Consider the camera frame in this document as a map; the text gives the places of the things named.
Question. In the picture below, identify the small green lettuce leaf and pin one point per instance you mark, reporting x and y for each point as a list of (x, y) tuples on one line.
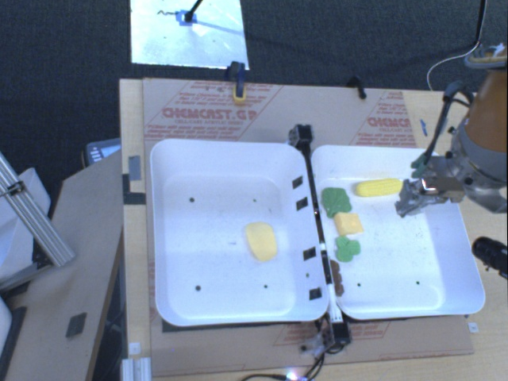
[(347, 249)]

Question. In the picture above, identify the thin black and white rod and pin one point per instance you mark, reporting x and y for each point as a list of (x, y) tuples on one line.
[(317, 216)]

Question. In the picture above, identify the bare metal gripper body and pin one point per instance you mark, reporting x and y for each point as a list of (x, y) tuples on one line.
[(446, 183)]

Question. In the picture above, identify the white plastic tray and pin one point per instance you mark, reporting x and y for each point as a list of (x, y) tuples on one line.
[(222, 252), (401, 260)]

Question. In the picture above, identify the black cylinder on white bracket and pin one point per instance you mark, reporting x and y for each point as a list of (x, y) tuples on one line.
[(492, 252)]

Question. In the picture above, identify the brown biscuit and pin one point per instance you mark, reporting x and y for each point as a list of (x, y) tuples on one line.
[(337, 278)]

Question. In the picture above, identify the large green lettuce leaf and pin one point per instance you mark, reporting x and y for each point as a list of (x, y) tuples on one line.
[(334, 201)]

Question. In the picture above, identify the yellow cheese wedge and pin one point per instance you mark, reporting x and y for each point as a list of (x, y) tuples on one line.
[(349, 224)]

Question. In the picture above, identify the brown cardboard board red print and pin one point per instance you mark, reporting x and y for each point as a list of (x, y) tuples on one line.
[(333, 109)]

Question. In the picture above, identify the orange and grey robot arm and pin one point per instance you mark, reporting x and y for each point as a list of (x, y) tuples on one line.
[(490, 105)]

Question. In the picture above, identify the pale yellow oval potato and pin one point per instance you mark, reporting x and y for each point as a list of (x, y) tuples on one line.
[(261, 241)]

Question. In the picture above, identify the yellow corn cob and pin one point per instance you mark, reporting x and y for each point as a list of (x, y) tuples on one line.
[(379, 187)]

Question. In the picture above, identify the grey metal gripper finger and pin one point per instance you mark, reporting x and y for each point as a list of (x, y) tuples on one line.
[(412, 187), (412, 206)]

